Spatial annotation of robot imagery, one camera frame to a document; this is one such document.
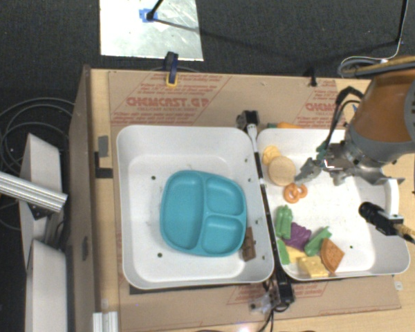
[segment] white tray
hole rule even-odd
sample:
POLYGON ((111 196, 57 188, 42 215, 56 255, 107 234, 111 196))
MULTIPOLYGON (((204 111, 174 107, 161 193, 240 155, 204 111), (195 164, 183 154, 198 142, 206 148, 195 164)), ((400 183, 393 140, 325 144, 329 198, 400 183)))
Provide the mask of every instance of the white tray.
POLYGON ((255 283, 274 261, 249 137, 235 128, 134 125, 117 138, 122 215, 122 266, 141 289, 255 283), (257 257, 190 255, 160 234, 160 202, 167 179, 182 169, 218 174, 238 183, 248 207, 257 257))
MULTIPOLYGON (((269 145, 277 146, 282 155, 294 162, 299 173, 306 159, 315 157, 316 147, 327 134, 326 130, 315 129, 266 129, 259 134, 257 144, 260 154, 269 145)), ((343 138, 344 131, 336 130, 332 142, 343 138)), ((283 198, 283 188, 270 181, 267 166, 263 165, 263 170, 275 222, 277 208, 288 203, 283 198)), ((329 226, 331 240, 344 251, 344 258, 335 276, 330 279, 398 274, 407 269, 410 257, 405 241, 397 236, 386 237, 358 214, 358 207, 364 201, 371 201, 388 213, 398 213, 396 180, 373 186, 361 178, 351 177, 346 179, 345 184, 336 187, 329 174, 322 172, 306 186, 307 197, 288 205, 293 211, 293 221, 312 230, 312 235, 320 228, 329 226)), ((298 269, 297 264, 284 265, 283 268, 294 279, 310 279, 298 269)))

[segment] blue divided plate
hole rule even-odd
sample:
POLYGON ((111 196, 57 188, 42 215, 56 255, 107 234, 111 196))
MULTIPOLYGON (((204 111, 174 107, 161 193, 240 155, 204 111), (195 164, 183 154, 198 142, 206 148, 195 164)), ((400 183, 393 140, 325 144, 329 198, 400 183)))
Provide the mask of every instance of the blue divided plate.
POLYGON ((241 247, 246 232, 243 190, 216 174, 176 172, 163 192, 160 231, 177 250, 209 257, 231 255, 241 247))

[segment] silver square sheet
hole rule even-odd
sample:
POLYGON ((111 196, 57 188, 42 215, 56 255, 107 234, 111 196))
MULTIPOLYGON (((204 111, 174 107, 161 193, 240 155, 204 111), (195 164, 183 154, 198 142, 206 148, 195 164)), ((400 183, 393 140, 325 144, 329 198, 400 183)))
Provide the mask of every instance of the silver square sheet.
POLYGON ((145 13, 157 0, 100 0, 102 55, 203 61, 195 0, 164 0, 156 20, 145 13))

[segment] dark floor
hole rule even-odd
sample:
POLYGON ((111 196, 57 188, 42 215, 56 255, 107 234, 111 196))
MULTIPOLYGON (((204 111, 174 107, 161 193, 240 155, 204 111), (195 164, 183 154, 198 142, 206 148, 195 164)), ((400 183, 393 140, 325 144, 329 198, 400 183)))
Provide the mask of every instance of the dark floor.
MULTIPOLYGON (((183 65, 277 75, 302 75, 313 67, 317 76, 337 77, 345 57, 394 54, 401 1, 196 0, 205 61, 183 65)), ((400 55, 415 55, 415 0, 409 0, 400 55)), ((161 63, 101 56, 98 0, 0 0, 0 113, 33 98, 74 101, 83 64, 149 69, 161 63)), ((39 120, 67 131, 61 113, 34 110, 20 122, 39 120)), ((1 118, 0 125, 7 121, 1 118)), ((49 131, 31 131, 62 148, 62 139, 49 131)), ((16 132, 9 138, 17 158, 24 136, 16 132)), ((15 206, 0 211, 0 217, 19 226, 15 206)), ((19 232, 0 224, 0 332, 24 330, 21 254, 19 232)))

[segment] blue clamp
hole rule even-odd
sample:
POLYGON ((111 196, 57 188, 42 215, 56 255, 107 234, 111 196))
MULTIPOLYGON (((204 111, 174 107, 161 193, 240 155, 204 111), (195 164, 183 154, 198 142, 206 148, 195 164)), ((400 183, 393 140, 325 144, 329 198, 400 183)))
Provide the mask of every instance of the blue clamp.
POLYGON ((169 71, 166 75, 166 85, 170 87, 177 86, 177 65, 178 54, 173 52, 167 52, 165 61, 163 62, 163 70, 169 71))
POLYGON ((140 14, 140 18, 143 22, 154 22, 155 19, 158 19, 158 12, 154 13, 154 18, 152 20, 148 20, 146 15, 149 11, 152 11, 151 8, 141 8, 139 9, 138 13, 140 14))

